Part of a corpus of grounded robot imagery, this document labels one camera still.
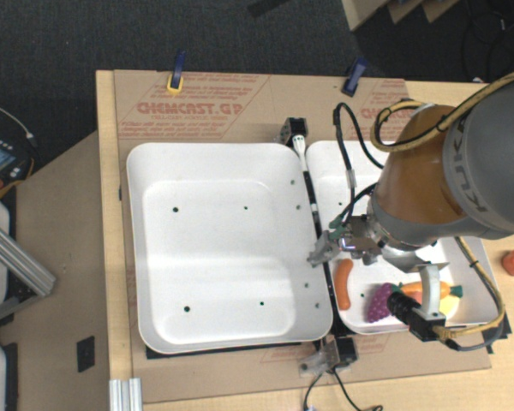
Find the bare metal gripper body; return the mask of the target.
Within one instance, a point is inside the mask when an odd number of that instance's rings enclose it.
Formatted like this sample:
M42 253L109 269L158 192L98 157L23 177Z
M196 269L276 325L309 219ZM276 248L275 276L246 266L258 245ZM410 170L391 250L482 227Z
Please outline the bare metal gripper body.
M349 253L352 259L362 260L362 253L375 250L382 254L385 239L374 230L373 220L366 215L353 216L344 226L344 231L338 240L339 249Z

